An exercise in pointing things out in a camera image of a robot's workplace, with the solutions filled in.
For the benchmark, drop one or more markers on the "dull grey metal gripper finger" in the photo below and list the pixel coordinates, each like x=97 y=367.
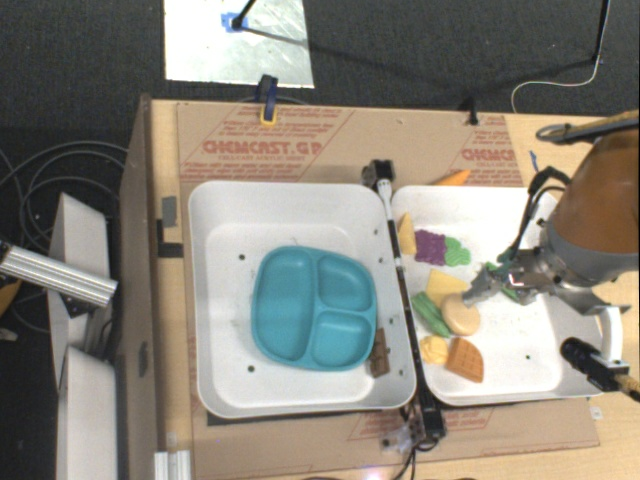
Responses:
x=481 y=288

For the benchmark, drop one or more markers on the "blue divided plate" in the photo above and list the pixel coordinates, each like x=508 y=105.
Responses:
x=300 y=313

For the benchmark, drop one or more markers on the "black cylinder on white bracket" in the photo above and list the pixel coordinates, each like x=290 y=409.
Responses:
x=592 y=358

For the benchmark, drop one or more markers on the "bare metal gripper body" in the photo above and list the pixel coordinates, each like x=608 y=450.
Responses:
x=532 y=273

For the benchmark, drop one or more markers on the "thin black and white rod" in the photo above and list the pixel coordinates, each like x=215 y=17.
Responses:
x=399 y=263

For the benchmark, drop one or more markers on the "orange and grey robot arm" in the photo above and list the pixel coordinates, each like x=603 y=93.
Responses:
x=602 y=203

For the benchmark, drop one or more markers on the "brown cardboard board red print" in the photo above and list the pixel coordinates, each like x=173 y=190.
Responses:
x=325 y=138

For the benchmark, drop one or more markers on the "orange waffle piece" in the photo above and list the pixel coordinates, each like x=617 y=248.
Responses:
x=465 y=360

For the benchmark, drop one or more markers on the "small yellow lumpy toy food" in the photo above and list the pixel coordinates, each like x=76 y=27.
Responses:
x=434 y=350

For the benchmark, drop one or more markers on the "green lettuce leaf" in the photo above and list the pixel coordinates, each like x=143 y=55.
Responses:
x=457 y=253

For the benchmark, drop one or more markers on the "orange carrot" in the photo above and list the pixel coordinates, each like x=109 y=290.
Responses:
x=455 y=178

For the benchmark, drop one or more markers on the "purple grapes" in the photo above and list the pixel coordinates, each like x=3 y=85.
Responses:
x=430 y=248

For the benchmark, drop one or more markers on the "yellow cheese slice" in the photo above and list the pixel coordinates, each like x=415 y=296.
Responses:
x=442 y=283

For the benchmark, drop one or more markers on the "yellow cheese wedge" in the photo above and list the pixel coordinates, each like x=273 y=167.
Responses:
x=407 y=235

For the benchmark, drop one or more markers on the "beige round biscuit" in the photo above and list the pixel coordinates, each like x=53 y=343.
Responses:
x=462 y=320

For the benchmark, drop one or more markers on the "white plastic tray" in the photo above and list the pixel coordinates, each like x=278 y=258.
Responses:
x=520 y=348
x=225 y=318

